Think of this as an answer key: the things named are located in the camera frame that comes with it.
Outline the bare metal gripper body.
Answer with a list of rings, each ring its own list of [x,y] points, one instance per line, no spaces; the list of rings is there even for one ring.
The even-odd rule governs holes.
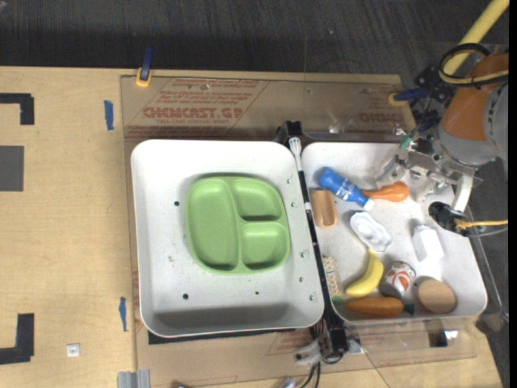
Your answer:
[[[458,186],[463,178],[472,180],[472,188],[481,184],[477,168],[453,158],[435,137],[405,137],[399,145],[395,163],[412,175],[425,176],[435,184]]]

